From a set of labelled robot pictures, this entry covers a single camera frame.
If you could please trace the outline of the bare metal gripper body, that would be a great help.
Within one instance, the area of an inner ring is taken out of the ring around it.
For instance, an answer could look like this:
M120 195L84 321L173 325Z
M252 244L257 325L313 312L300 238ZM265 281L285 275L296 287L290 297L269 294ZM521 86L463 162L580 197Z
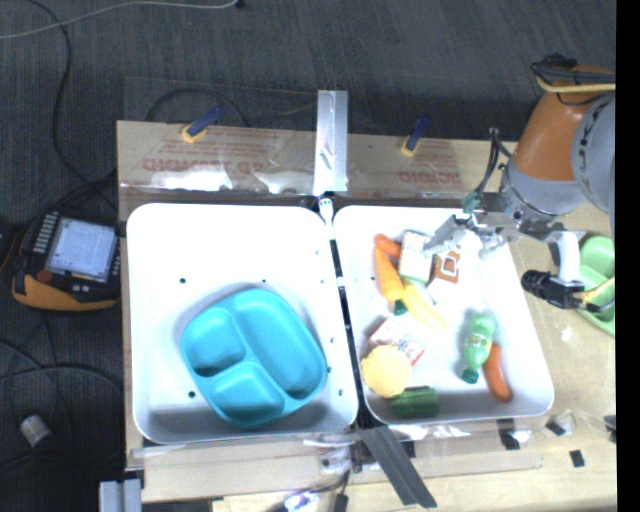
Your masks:
M482 240L505 243L527 236L545 243L555 243L563 232L580 241L583 230L570 230L558 215L540 211L512 193L470 193L464 198L466 227Z

